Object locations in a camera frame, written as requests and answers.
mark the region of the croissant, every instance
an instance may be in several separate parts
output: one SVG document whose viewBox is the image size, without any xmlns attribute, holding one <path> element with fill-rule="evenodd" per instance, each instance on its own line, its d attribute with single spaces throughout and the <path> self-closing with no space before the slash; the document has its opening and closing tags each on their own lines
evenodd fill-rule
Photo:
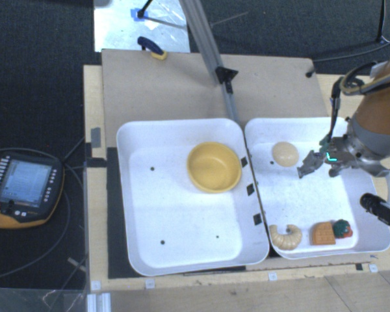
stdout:
<svg viewBox="0 0 390 312">
<path fill-rule="evenodd" d="M 302 240 L 302 232 L 297 226 L 289 224 L 285 235 L 278 233 L 278 226 L 272 225 L 269 227 L 270 238 L 274 246 L 280 250 L 294 250 Z"/>
</svg>

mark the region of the toy food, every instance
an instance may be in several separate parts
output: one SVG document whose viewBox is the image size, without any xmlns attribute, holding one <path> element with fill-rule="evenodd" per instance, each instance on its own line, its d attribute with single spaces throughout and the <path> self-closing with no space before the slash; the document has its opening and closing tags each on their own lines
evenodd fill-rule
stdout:
<svg viewBox="0 0 390 312">
<path fill-rule="evenodd" d="M 272 148 L 272 155 L 276 163 L 281 166 L 294 166 L 299 159 L 299 153 L 293 144 L 278 142 Z"/>
<path fill-rule="evenodd" d="M 285 235 L 278 233 L 278 226 L 275 225 L 270 226 L 269 230 L 273 245 L 280 248 L 280 250 L 294 250 L 302 240 L 302 232 L 293 224 L 287 226 Z"/>
<path fill-rule="evenodd" d="M 352 236 L 350 223 L 346 220 L 338 220 L 334 223 L 333 234 L 335 238 L 347 238 Z"/>
<path fill-rule="evenodd" d="M 330 222 L 315 225 L 312 231 L 312 245 L 334 245 L 335 236 Z"/>
<path fill-rule="evenodd" d="M 241 178 L 237 154 L 225 144 L 204 142 L 191 150 L 187 159 L 190 180 L 204 192 L 231 190 Z"/>
</svg>

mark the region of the green toy vegetable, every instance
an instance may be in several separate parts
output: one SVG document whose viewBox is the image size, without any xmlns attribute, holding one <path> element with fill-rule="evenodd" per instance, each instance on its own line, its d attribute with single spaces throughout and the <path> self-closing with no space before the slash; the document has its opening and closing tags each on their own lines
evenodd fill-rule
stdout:
<svg viewBox="0 0 390 312">
<path fill-rule="evenodd" d="M 346 220 L 336 221 L 332 229 L 335 238 L 347 238 L 352 236 L 350 223 Z"/>
</svg>

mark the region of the black cable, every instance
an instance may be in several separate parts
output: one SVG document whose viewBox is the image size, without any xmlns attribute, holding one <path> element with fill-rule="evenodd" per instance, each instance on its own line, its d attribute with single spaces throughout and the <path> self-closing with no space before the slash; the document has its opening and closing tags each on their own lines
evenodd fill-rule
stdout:
<svg viewBox="0 0 390 312">
<path fill-rule="evenodd" d="M 371 90 L 368 90 L 368 91 L 365 91 L 365 92 L 363 91 L 362 94 L 363 94 L 363 95 L 373 94 L 373 93 L 375 93 L 375 92 L 377 92 L 377 91 L 381 91 L 381 90 L 387 89 L 387 88 L 389 88 L 389 87 L 390 87 L 390 82 L 385 83 L 385 84 L 382 84 L 382 85 L 380 85 L 380 86 L 377 86 L 377 87 L 375 87 L 375 88 L 373 88 L 373 89 L 371 89 Z"/>
<path fill-rule="evenodd" d="M 328 145 L 331 142 L 332 135 L 333 135 L 333 129 L 335 128 L 335 124 L 337 123 L 338 118 L 338 111 L 340 107 L 340 97 L 341 97 L 341 89 L 339 88 L 339 84 L 342 81 L 342 77 L 340 77 L 337 82 L 335 82 L 332 86 L 331 90 L 331 100 L 332 100 L 332 109 L 331 109 L 331 127 L 328 134 L 323 139 L 323 142 L 321 142 L 320 146 L 324 148 L 324 146 Z"/>
<path fill-rule="evenodd" d="M 30 149 L 30 148 L 15 148 L 15 147 L 11 147 L 11 148 L 1 148 L 0 149 L 0 153 L 2 152 L 5 152 L 5 151 L 29 151 L 31 153 L 37 153 L 39 155 L 43 155 L 43 156 L 47 156 L 47 157 L 50 157 L 52 159 L 55 159 L 57 161 L 59 161 L 59 158 L 58 157 L 55 157 L 51 154 L 48 154 L 48 153 L 45 153 L 43 151 L 40 151 L 40 150 L 35 150 L 35 149 Z"/>
<path fill-rule="evenodd" d="M 382 9 L 380 11 L 380 24 L 378 25 L 378 32 L 376 38 L 376 41 L 380 43 L 382 40 L 384 42 L 390 43 L 390 40 L 388 40 L 386 37 L 383 36 L 386 14 L 387 14 L 387 0 L 382 0 Z"/>
<path fill-rule="evenodd" d="M 70 158 L 70 156 L 74 153 L 75 150 L 77 150 L 77 148 L 84 142 L 84 140 L 85 140 L 85 137 L 80 139 L 80 141 L 78 141 L 78 143 L 76 145 L 74 145 L 74 147 L 71 149 L 71 151 L 66 154 L 66 156 L 62 160 L 62 163 L 65 163 L 68 160 L 68 158 Z"/>
<path fill-rule="evenodd" d="M 48 249 L 48 251 L 46 251 L 40 257 L 37 257 L 35 260 L 31 261 L 30 263 L 27 263 L 26 265 L 23 265 L 23 266 L 18 267 L 18 268 L 14 269 L 14 270 L 11 270 L 10 272 L 6 272 L 4 274 L 0 274 L 0 278 L 3 278 L 5 276 L 8 276 L 8 275 L 14 274 L 16 272 L 19 272 L 20 270 L 26 269 L 26 268 L 30 267 L 31 265 L 41 261 L 42 259 L 47 257 L 59 245 L 61 240 L 64 238 L 64 236 L 65 236 L 65 234 L 66 234 L 66 232 L 68 230 L 68 226 L 69 226 L 69 224 L 71 222 L 71 204 L 70 204 L 70 199 L 69 199 L 69 197 L 68 197 L 68 195 L 66 194 L 65 191 L 64 191 L 64 196 L 65 196 L 66 205 L 67 205 L 66 224 L 65 224 L 64 230 L 62 231 L 62 234 L 60 235 L 60 237 L 58 238 L 56 243 L 54 243 L 54 245 L 52 245 L 52 247 L 50 247 L 50 249 Z"/>
<path fill-rule="evenodd" d="M 65 156 L 64 160 L 66 161 L 69 156 L 81 145 L 81 143 L 83 142 L 84 138 L 80 139 L 80 141 L 74 146 L 74 148 Z M 30 149 L 30 148 L 17 148 L 17 147 L 11 147 L 11 148 L 1 148 L 0 149 L 0 153 L 1 152 L 5 152 L 5 151 L 28 151 L 28 152 L 31 152 L 31 153 L 36 153 L 36 154 L 39 154 L 39 155 L 43 155 L 43 156 L 46 156 L 46 157 L 49 157 L 49 158 L 52 158 L 54 160 L 59 160 L 57 157 L 51 155 L 51 154 L 48 154 L 48 153 L 45 153 L 43 151 L 39 151 L 39 150 L 35 150 L 35 149 Z M 69 169 L 72 174 L 74 175 L 74 177 L 76 178 L 76 180 L 78 181 L 79 185 L 81 186 L 81 188 L 83 188 L 83 184 L 81 182 L 81 180 L 79 179 L 79 176 L 76 174 L 76 172 L 72 169 L 72 167 L 68 164 L 64 164 L 65 167 L 67 167 L 67 169 Z M 18 267 L 14 270 L 11 270 L 9 272 L 6 272 L 4 274 L 0 274 L 0 278 L 3 278 L 5 276 L 8 276 L 8 275 L 11 275 L 11 274 L 14 274 L 16 272 L 19 272 L 20 270 L 23 270 L 23 269 L 26 269 L 28 267 L 30 267 L 31 265 L 41 261 L 42 259 L 44 259 L 45 257 L 47 257 L 58 245 L 59 243 L 62 241 L 62 239 L 64 238 L 67 230 L 68 230 L 68 227 L 69 227 L 69 224 L 71 222 L 71 202 L 70 202 L 70 199 L 67 195 L 67 193 L 65 191 L 63 191 L 64 193 L 64 197 L 66 199 L 66 203 L 67 203 L 67 219 L 66 219 L 66 224 L 65 224 L 65 227 L 62 231 L 62 234 L 60 235 L 60 237 L 58 238 L 58 240 L 56 241 L 56 243 L 54 243 L 54 245 L 52 245 L 52 247 L 50 247 L 50 249 L 48 249 L 48 251 L 46 251 L 44 254 L 42 254 L 40 257 L 37 257 L 35 260 L 27 263 L 26 265 L 23 265 L 21 267 Z M 72 276 L 74 275 L 75 273 L 73 273 L 69 278 L 68 280 L 66 281 L 66 283 L 64 284 L 64 286 L 62 288 L 64 288 L 66 286 L 66 284 L 68 284 L 68 281 L 71 280 Z"/>
<path fill-rule="evenodd" d="M 386 44 L 383 44 L 380 47 L 376 47 L 375 49 L 370 49 L 368 51 L 364 51 L 364 52 L 360 52 L 360 53 L 354 53 L 352 55 L 343 55 L 341 57 L 316 59 L 316 60 L 313 60 L 313 62 L 326 62 L 326 61 L 342 60 L 342 59 L 349 59 L 349 58 L 359 57 L 360 55 L 367 55 L 369 53 L 372 53 L 372 52 L 378 51 L 380 49 L 383 49 L 383 48 L 385 48 L 385 47 L 387 47 L 389 45 L 390 45 L 390 42 L 388 42 Z"/>
<path fill-rule="evenodd" d="M 86 168 L 86 166 L 80 165 L 80 166 L 74 166 L 74 167 L 72 168 L 72 170 L 79 170 L 79 169 L 84 170 L 85 168 Z"/>
<path fill-rule="evenodd" d="M 366 68 L 372 68 L 373 66 L 377 65 L 377 63 L 378 63 L 377 61 L 371 61 L 357 68 L 354 68 L 351 72 L 345 75 L 345 80 L 344 80 L 345 85 L 348 87 L 353 86 L 353 83 L 356 80 L 356 76 L 360 71 L 365 70 Z"/>
<path fill-rule="evenodd" d="M 87 260 L 88 254 L 86 254 L 81 261 L 78 262 L 78 265 L 72 270 L 71 274 L 68 276 L 68 278 L 65 280 L 62 287 L 59 289 L 59 292 L 55 299 L 53 300 L 53 303 L 49 306 L 49 312 L 52 312 L 53 308 L 55 307 L 55 304 L 58 302 L 59 297 L 61 296 L 63 290 L 68 285 L 68 283 L 71 281 L 73 276 L 76 274 L 76 272 L 80 269 L 80 267 L 83 265 L 83 263 Z"/>
<path fill-rule="evenodd" d="M 79 186 L 81 186 L 82 190 L 84 190 L 83 182 L 81 181 L 81 179 L 79 179 L 79 176 L 78 176 L 77 172 L 75 172 L 73 170 L 73 168 L 70 165 L 66 164 L 66 163 L 64 164 L 64 166 L 73 174 L 73 176 L 76 178 Z"/>
</svg>

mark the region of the yellow bowl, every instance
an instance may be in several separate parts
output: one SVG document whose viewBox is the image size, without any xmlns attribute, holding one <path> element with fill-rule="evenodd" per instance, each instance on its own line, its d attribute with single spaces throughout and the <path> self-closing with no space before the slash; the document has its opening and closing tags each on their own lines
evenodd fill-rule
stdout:
<svg viewBox="0 0 390 312">
<path fill-rule="evenodd" d="M 233 150 L 218 142 L 204 142 L 192 149 L 187 170 L 194 185 L 210 193 L 231 190 L 241 178 L 239 158 Z"/>
</svg>

